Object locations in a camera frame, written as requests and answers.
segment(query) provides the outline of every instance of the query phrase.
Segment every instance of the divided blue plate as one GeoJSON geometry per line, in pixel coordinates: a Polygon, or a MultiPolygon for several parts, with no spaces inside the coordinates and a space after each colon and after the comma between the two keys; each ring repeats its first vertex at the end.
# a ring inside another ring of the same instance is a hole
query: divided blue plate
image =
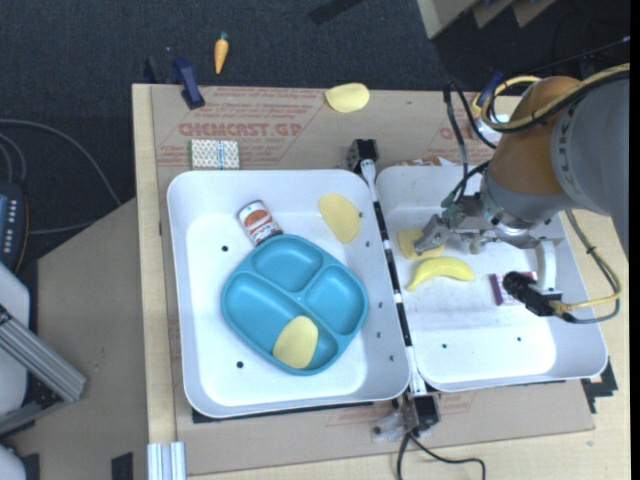
{"type": "Polygon", "coordinates": [[[367,316],[362,283],[329,253],[282,234],[257,246],[232,272],[221,296],[231,328],[269,361],[296,375],[319,373],[349,346],[367,316]],[[318,327],[318,344],[306,368],[293,368],[271,353],[282,329],[306,316],[318,327]]]}

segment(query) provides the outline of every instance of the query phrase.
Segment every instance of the blue clamp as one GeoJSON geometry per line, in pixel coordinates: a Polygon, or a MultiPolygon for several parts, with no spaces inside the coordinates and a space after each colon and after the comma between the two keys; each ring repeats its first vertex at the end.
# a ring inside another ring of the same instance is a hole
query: blue clamp
{"type": "Polygon", "coordinates": [[[184,57],[176,57],[173,61],[173,74],[184,86],[182,97],[190,109],[204,107],[204,98],[198,90],[193,66],[184,57]]]}

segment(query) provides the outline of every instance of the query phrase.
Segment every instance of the robotic arm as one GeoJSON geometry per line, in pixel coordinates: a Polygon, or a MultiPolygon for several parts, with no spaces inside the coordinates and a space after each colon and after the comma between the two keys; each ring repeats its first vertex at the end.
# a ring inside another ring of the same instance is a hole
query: robotic arm
{"type": "MultiPolygon", "coordinates": [[[[536,248],[539,267],[544,266],[553,252],[530,231],[560,211],[583,208],[612,217],[628,259],[629,73],[625,64],[584,82],[569,77],[541,80],[524,94],[509,123],[490,121],[487,100],[483,121],[503,137],[482,171],[480,191],[445,201],[442,214],[431,218],[414,243],[416,253],[458,234],[469,241],[471,253],[496,240],[536,248]]],[[[548,275],[555,277],[555,271],[542,272],[548,275]]],[[[542,295],[530,304],[523,300],[529,309],[553,313],[546,302],[558,299],[557,293],[538,288],[531,294],[531,281],[514,276],[505,281],[505,288],[519,293],[520,300],[525,292],[534,299],[542,295]]],[[[539,282],[554,286],[555,279],[545,283],[539,282]]]]}

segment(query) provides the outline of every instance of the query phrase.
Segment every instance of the red and white can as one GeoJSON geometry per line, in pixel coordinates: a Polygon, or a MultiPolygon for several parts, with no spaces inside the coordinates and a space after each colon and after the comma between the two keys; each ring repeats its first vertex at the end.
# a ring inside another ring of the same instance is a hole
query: red and white can
{"type": "Polygon", "coordinates": [[[254,245],[264,242],[267,238],[282,233],[278,223],[273,220],[269,209],[262,201],[253,201],[238,212],[238,219],[254,245]]]}

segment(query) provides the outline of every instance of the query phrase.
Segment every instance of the orange carrot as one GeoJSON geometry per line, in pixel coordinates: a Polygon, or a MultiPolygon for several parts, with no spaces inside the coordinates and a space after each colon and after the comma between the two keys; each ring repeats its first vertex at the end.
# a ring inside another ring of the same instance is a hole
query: orange carrot
{"type": "Polygon", "coordinates": [[[229,41],[227,40],[227,34],[225,32],[220,33],[220,37],[216,41],[213,48],[213,62],[216,66],[216,75],[219,75],[222,71],[222,66],[229,53],[229,41]]]}

